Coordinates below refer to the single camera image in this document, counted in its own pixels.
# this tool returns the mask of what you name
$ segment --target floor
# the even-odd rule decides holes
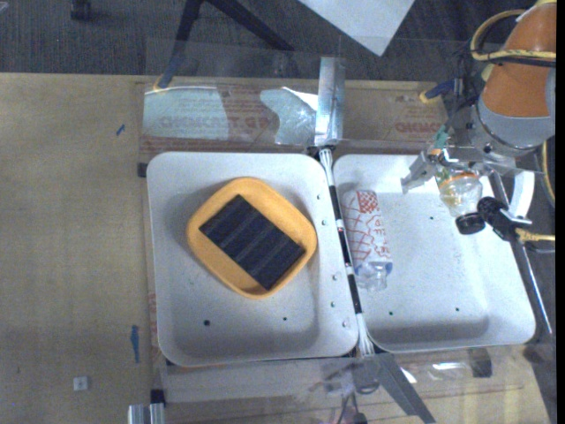
[[[6,91],[0,101],[0,178],[7,185],[0,188],[0,231],[8,240],[0,246],[0,307],[7,316],[0,324],[0,372],[7,379],[0,385],[0,409],[7,422],[120,422],[126,404],[148,402],[147,385],[154,379],[142,184],[136,176],[144,79],[125,85],[119,74],[160,73],[183,2],[95,0],[94,19],[81,23],[69,20],[69,0],[2,1],[10,6],[0,13],[0,72],[5,72],[0,77]],[[376,57],[294,0],[240,1],[303,52],[304,64],[335,53],[341,43],[352,65],[348,78],[362,80],[445,80],[454,70],[450,54],[482,21],[535,2],[416,0],[387,53]],[[503,39],[493,34],[493,42]],[[242,47],[264,49],[209,7],[203,8],[192,41],[196,50],[203,42],[216,49],[230,45],[236,56]],[[220,51],[214,58],[221,56]],[[203,57],[201,71],[212,67],[210,58]],[[100,102],[111,103],[102,108]],[[117,136],[122,124],[125,130]],[[545,197],[537,191],[536,200]],[[531,218],[540,231],[554,229],[554,212],[546,205]],[[554,256],[535,257],[532,265],[554,326]],[[132,339],[139,340],[138,352]],[[518,414],[487,420],[493,405],[485,406],[485,394],[452,398],[453,408],[445,410],[458,410],[461,422],[556,422],[555,328],[519,352],[531,364],[519,364],[524,381],[512,381],[519,386],[515,395],[505,395],[500,384],[502,396],[490,395],[493,404],[504,401]],[[549,418],[532,389],[532,369]],[[84,375],[89,389],[72,391],[73,378]],[[524,410],[525,398],[536,404],[533,414]],[[430,408],[447,418],[447,405],[437,400]],[[412,422],[400,416],[394,422]]]

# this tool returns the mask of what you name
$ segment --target blue mark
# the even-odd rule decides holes
[[[133,353],[135,354],[135,362],[139,363],[139,327],[132,325],[132,334],[130,335],[132,341]]]

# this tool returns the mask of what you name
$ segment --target clear plastic bottle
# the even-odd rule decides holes
[[[485,228],[485,221],[477,212],[477,204],[483,194],[478,174],[471,170],[450,170],[441,167],[435,175],[440,198],[456,218],[456,226],[462,234],[474,234]]]
[[[356,283],[381,291],[393,263],[379,198],[372,190],[353,190],[343,195],[342,208]]]

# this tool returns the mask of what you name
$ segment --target dark floor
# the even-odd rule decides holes
[[[184,0],[92,0],[94,14],[88,22],[70,19],[70,1],[0,0],[10,5],[0,13],[0,72],[156,75],[162,71]],[[383,57],[296,0],[239,1],[302,52],[302,58],[335,54],[341,45],[341,52],[350,60],[350,79],[438,81],[451,77],[454,51],[464,46],[485,19],[500,11],[526,8],[536,0],[416,0]],[[502,28],[490,41],[503,42],[506,35]],[[191,41],[194,49],[200,49],[199,55],[201,43],[215,44],[204,49],[210,64],[218,64],[218,58],[229,62],[226,57],[236,62],[241,48],[266,48],[207,4]],[[229,47],[219,49],[218,45]],[[209,61],[213,51],[219,53]],[[536,202],[540,204],[531,216],[536,229],[554,231],[554,213],[545,197],[537,196]],[[539,287],[554,326],[554,255],[533,258],[532,264],[539,273]],[[554,340],[554,335],[542,336],[528,355],[556,421]]]

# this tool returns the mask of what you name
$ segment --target chair leg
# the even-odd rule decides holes
[[[271,47],[278,50],[294,50],[277,33],[257,19],[237,0],[208,0],[218,10],[230,16],[237,23],[247,28],[250,32],[261,38]]]
[[[177,37],[173,46],[173,52],[170,56],[169,64],[165,68],[162,76],[157,81],[158,88],[166,88],[170,81],[173,80],[178,68],[185,60],[186,43],[190,36],[192,25],[198,18],[200,6],[204,0],[186,0],[185,9],[180,19],[180,24],[177,30]]]

